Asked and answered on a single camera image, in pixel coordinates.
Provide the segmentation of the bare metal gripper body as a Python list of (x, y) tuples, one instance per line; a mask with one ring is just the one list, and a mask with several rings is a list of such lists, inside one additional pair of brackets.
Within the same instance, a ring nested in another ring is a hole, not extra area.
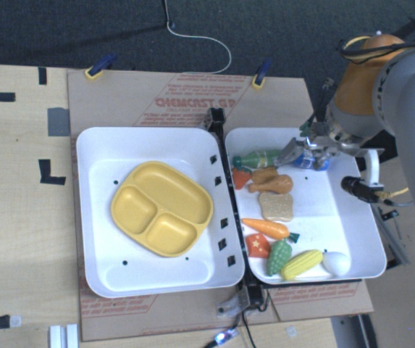
[(321, 150), (326, 155), (326, 160), (336, 157), (341, 153), (355, 156), (364, 142), (362, 137), (347, 133), (331, 134), (325, 129), (311, 128), (303, 132), (304, 146), (311, 153)]

